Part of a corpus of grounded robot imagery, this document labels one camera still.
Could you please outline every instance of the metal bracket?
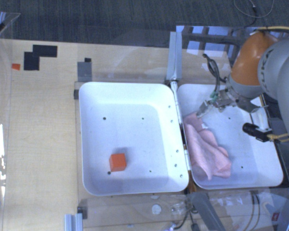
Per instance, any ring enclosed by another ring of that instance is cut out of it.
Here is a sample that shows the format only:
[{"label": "metal bracket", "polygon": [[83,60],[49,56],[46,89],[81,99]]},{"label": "metal bracket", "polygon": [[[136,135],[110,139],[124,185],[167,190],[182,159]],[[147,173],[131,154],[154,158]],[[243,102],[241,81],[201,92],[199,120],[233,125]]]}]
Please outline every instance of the metal bracket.
[{"label": "metal bracket", "polygon": [[184,150],[184,154],[185,154],[185,161],[186,161],[187,170],[190,171],[190,170],[192,170],[192,166],[191,166],[191,161],[189,160],[188,150]]},{"label": "metal bracket", "polygon": [[83,231],[82,214],[65,215],[65,231]]},{"label": "metal bracket", "polygon": [[191,200],[193,206],[200,214],[208,230],[226,231],[212,204],[210,203],[207,194],[204,192],[193,192],[188,195],[188,198]]},{"label": "metal bracket", "polygon": [[182,114],[181,114],[181,109],[180,109],[179,99],[178,99],[178,94],[177,94],[177,92],[178,92],[178,83],[176,81],[171,81],[170,82],[170,87],[171,87],[171,90],[173,92],[175,108],[177,110],[178,120],[179,120],[179,124],[181,126],[183,124],[183,119],[182,119]]},{"label": "metal bracket", "polygon": [[166,82],[182,79],[182,33],[170,32]]}]

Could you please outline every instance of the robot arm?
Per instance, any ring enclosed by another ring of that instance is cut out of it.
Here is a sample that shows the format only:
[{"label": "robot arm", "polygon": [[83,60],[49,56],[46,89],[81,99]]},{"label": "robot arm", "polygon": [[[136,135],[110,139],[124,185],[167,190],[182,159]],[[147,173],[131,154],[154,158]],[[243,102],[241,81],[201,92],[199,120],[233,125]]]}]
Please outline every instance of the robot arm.
[{"label": "robot arm", "polygon": [[225,89],[205,102],[197,115],[204,115],[209,106],[220,111],[238,106],[254,113],[259,107],[250,101],[264,92],[278,101],[289,134],[289,39],[278,41],[269,33],[257,32],[242,46]]}]

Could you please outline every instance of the white plastic tray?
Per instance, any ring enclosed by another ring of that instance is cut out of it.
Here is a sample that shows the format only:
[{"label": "white plastic tray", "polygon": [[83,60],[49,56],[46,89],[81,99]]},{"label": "white plastic tray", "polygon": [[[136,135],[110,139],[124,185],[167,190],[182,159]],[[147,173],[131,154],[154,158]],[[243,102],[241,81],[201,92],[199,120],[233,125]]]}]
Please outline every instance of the white plastic tray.
[{"label": "white plastic tray", "polygon": [[[178,192],[188,184],[172,91],[161,84],[88,82],[79,90],[83,184],[94,195]],[[124,171],[109,158],[125,153]]]},{"label": "white plastic tray", "polygon": [[[178,99],[183,116],[196,112],[205,99],[210,98],[214,85],[185,84],[178,89]],[[237,107],[227,107],[222,113],[213,108],[202,118],[213,132],[217,143],[228,151],[232,161],[228,179],[198,176],[192,171],[195,183],[204,189],[229,189],[271,187],[283,180],[283,171],[272,142],[260,142],[242,131],[250,122],[247,112]]]}]

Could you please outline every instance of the black connector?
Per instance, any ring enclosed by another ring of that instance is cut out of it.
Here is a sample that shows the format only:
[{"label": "black connector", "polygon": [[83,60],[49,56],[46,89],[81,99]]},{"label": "black connector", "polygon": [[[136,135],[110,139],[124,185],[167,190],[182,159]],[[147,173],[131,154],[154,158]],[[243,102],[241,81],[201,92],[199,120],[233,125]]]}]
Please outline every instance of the black connector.
[{"label": "black connector", "polygon": [[251,124],[251,123],[245,123],[243,125],[243,131],[245,133],[247,133],[250,136],[256,137],[257,140],[261,141],[261,142],[267,142],[270,139],[267,137],[268,134],[271,134],[272,131],[267,131],[267,132],[261,132],[258,130],[258,126],[255,124]]},{"label": "black connector", "polygon": [[0,32],[5,28],[5,24],[2,22],[0,23]]}]

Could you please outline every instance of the small orange square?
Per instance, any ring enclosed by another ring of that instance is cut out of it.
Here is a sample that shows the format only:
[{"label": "small orange square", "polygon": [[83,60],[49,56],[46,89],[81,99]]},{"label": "small orange square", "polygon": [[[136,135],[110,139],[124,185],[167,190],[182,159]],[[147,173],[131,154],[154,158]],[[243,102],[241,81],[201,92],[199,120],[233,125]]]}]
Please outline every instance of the small orange square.
[{"label": "small orange square", "polygon": [[20,70],[20,64],[12,64],[12,69]]},{"label": "small orange square", "polygon": [[109,158],[111,172],[123,171],[126,168],[125,154],[112,154]]}]

